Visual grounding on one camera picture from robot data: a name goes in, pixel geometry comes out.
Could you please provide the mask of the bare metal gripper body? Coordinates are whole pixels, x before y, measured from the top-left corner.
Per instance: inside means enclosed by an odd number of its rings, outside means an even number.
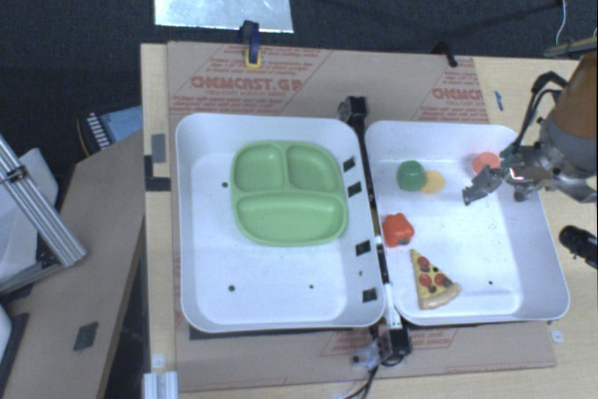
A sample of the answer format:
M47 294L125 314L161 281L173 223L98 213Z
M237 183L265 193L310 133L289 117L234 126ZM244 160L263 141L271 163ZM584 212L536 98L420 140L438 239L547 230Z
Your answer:
M588 184L595 172L587 171L566 159L556 148L542 145L513 145L503 150L505 182L531 184L534 192L562 192L579 203L596 203L597 191Z

